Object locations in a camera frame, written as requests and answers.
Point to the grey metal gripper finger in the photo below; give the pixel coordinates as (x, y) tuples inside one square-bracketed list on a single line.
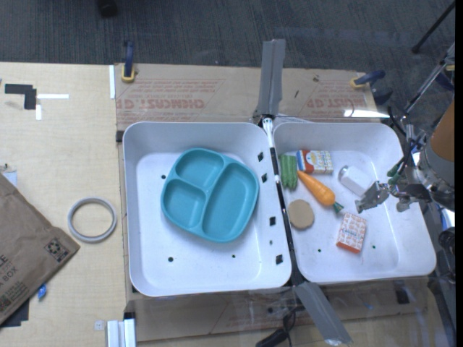
[(404, 204), (372, 197)]

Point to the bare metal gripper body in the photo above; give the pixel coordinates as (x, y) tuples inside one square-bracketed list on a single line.
[(425, 188)]

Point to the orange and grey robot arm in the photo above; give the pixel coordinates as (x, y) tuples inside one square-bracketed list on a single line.
[(444, 136)]

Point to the white plastic bottle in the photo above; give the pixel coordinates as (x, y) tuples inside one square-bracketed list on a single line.
[(354, 181)]

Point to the white plastic tray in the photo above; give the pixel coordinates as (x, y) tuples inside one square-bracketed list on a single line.
[(394, 244), (202, 266)]

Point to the orange and white packet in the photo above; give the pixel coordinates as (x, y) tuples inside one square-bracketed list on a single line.
[(351, 232)]

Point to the orange carrot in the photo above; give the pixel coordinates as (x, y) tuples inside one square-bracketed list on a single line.
[(318, 190)]

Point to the white and orange carton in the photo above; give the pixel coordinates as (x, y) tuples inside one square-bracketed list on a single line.
[(315, 162)]

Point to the tan round biscuit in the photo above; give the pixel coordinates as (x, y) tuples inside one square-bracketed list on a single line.
[(301, 214)]

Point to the green toy beans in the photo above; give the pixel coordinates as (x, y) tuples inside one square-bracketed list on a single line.
[(289, 172)]

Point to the blue divided plate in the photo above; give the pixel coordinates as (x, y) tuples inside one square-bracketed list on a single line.
[(231, 201)]

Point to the brown cardboard board red print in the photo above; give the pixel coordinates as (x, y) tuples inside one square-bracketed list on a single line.
[(188, 96)]

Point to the white tape roll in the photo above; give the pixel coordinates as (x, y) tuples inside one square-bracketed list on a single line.
[(92, 201)]

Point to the brown paper envelope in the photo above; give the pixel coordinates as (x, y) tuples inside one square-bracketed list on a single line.
[(25, 244)]

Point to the black cylinder on white bracket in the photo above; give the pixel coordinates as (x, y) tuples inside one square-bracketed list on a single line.
[(448, 239)]

